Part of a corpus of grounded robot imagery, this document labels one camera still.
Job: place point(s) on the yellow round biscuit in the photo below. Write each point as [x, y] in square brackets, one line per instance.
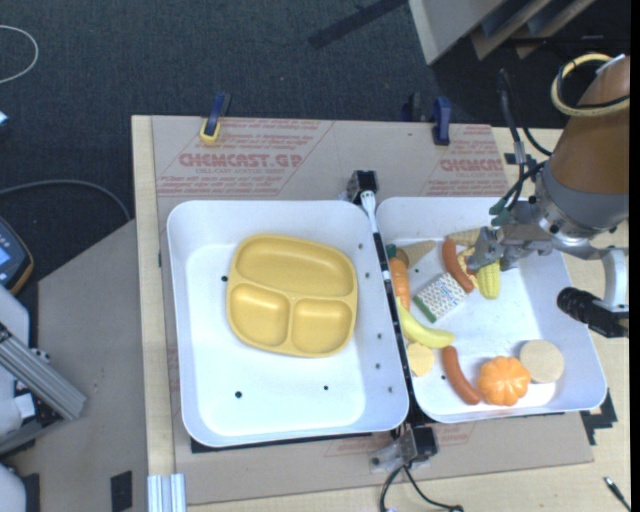
[420, 359]

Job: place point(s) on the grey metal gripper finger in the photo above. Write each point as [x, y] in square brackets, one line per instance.
[482, 247]
[511, 256]

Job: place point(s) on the white plastic tray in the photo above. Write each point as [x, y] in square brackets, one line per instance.
[280, 400]
[510, 320]

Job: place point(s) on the yellow corn cob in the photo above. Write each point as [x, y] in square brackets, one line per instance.
[490, 282]

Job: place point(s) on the beige round biscuit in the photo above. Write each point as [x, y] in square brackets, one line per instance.
[541, 361]

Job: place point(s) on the white carton with colourful print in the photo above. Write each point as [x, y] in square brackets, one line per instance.
[440, 296]

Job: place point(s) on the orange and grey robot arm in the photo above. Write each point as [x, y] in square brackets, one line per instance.
[590, 150]

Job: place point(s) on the beige ice cream cone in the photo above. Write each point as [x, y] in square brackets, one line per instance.
[417, 250]
[464, 235]

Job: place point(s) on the brown cardboard board red print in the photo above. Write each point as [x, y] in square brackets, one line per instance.
[310, 165]

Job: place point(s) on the orange carrot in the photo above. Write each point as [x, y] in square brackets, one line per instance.
[401, 282]

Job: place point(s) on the thin black and white rod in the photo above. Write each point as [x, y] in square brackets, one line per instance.
[385, 275]

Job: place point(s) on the orange-red sausage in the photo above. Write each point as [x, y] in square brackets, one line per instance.
[460, 377]
[456, 265]

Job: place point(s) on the yellow divided plate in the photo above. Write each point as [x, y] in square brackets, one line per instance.
[292, 295]

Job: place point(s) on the orange pumpkin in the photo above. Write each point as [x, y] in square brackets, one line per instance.
[504, 381]

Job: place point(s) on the black cylinder on white bracket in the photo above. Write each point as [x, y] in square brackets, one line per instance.
[592, 307]

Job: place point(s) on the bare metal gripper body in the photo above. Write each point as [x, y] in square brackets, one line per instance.
[530, 232]

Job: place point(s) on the yellow banana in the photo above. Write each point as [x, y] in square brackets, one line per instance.
[422, 332]

